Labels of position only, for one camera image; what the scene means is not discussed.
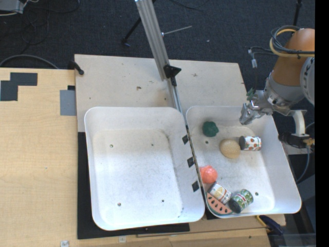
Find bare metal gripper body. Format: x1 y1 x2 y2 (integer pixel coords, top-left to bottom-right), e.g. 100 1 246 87
249 90 293 116

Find white can with strawberry print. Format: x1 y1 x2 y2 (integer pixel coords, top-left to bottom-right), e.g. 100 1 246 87
238 135 263 152

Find green broccoli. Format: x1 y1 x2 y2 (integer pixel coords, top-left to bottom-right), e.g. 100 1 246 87
202 120 220 138

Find white plastic tray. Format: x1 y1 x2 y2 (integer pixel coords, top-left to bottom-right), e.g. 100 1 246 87
84 106 206 232
185 104 302 219

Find orange lumpy toy fruit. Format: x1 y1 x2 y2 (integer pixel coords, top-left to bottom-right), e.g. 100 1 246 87
198 165 218 185

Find white and yellow can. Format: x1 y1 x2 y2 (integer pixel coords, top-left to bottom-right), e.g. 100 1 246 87
207 182 233 205

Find green can with peas print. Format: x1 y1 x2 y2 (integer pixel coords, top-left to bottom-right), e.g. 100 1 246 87
228 188 254 214

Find pink watermelon slice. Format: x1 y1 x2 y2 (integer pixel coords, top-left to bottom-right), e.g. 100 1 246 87
206 191 234 216

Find pale wood board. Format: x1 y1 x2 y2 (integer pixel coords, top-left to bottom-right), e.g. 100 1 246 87
74 54 287 239

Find black cylinder on white bracket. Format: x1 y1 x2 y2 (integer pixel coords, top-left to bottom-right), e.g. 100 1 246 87
278 109 313 149

